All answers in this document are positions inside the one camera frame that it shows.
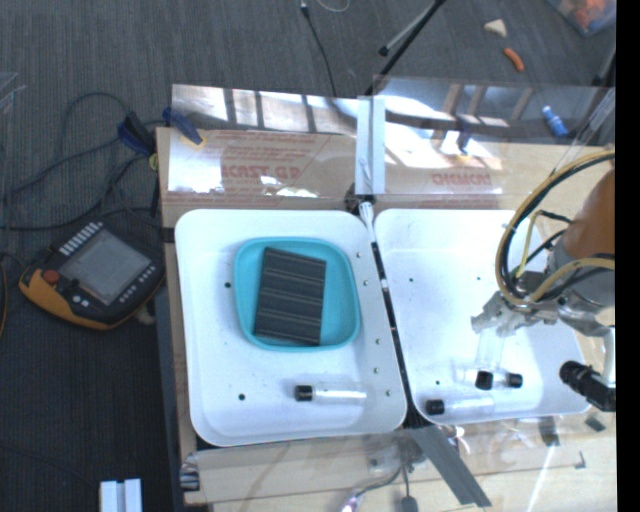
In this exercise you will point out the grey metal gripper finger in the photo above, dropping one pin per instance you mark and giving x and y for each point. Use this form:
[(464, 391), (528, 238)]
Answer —
[(490, 312), (512, 320)]

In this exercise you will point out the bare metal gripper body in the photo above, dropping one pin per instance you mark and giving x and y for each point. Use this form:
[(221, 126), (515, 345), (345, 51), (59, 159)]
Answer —
[(540, 300)]

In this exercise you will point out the clear plastic bottle black cap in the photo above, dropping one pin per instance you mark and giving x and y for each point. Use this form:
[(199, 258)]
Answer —
[(330, 393), (460, 405), (514, 380), (485, 377)]

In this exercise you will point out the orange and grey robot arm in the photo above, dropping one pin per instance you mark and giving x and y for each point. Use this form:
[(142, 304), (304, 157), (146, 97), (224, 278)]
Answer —
[(595, 215)]

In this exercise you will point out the white plastic tray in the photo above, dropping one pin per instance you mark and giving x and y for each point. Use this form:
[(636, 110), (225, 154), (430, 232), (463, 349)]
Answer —
[(220, 360), (440, 280)]

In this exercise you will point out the blue plate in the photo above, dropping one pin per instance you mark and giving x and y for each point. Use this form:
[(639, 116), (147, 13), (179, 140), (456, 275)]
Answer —
[(340, 300)]

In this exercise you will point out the blue and white bottle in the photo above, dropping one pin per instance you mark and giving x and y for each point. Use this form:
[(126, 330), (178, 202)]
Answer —
[(555, 121)]

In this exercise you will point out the dark grey striped flat block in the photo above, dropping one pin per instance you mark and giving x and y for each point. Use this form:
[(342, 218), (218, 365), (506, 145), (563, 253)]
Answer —
[(290, 297)]

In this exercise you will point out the brown cardboard board red print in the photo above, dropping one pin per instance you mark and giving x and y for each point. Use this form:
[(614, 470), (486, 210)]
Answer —
[(320, 165)]

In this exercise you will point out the orange toy sausage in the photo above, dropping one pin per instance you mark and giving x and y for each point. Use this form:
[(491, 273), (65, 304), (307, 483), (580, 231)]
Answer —
[(514, 59)]

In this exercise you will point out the beige toy pizza slice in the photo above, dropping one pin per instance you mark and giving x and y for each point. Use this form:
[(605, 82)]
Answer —
[(496, 27)]

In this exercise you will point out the black cylinder on white bracket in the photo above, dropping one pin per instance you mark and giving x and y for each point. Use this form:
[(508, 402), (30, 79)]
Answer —
[(587, 382)]

